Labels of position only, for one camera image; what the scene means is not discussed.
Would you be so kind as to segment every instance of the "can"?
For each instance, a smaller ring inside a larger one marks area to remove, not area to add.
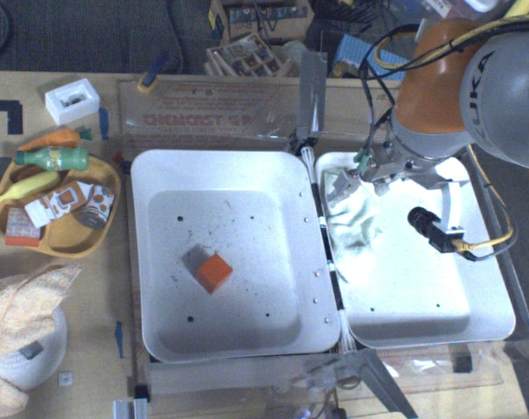
[[[92,197],[77,215],[78,221],[86,227],[95,230],[104,228],[111,213],[114,198],[115,194],[110,188],[103,185],[95,185]]]

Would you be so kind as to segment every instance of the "green bottle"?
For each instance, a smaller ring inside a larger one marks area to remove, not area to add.
[[[16,164],[35,164],[47,171],[66,171],[88,168],[88,150],[86,148],[43,148],[35,152],[17,151]]]

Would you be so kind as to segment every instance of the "towel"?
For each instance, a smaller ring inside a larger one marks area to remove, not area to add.
[[[324,200],[342,169],[324,173]],[[334,262],[339,274],[350,285],[358,284],[360,275],[375,266],[374,241],[381,239],[382,230],[375,223],[381,203],[373,185],[362,182],[346,199],[326,206],[326,224],[333,245]]]
[[[53,310],[79,273],[77,265],[50,266],[0,279],[0,357],[53,332]],[[27,402],[26,393],[0,376],[0,417],[19,413]]]

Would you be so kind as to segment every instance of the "white power adapter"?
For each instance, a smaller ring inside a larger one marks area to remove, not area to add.
[[[47,92],[45,106],[55,124],[63,126],[98,112],[100,96],[88,79],[81,79]]]

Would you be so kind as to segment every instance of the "orange plate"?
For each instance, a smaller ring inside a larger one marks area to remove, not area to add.
[[[0,194],[4,193],[12,184],[10,177],[23,167],[15,164],[15,162],[9,165],[0,182]],[[73,180],[102,184],[113,191],[115,198],[113,199],[113,207],[107,219],[106,227],[101,230],[93,230],[76,220],[75,215],[71,213],[49,223],[43,228],[39,247],[25,248],[62,258],[82,258],[101,244],[111,226],[119,204],[121,187],[119,175],[112,166],[90,155],[86,171],[68,171],[59,185],[64,185]],[[13,206],[24,207],[25,204],[37,197],[38,194],[22,200],[3,200],[0,202],[0,236],[4,237],[4,232],[6,231],[9,208]]]

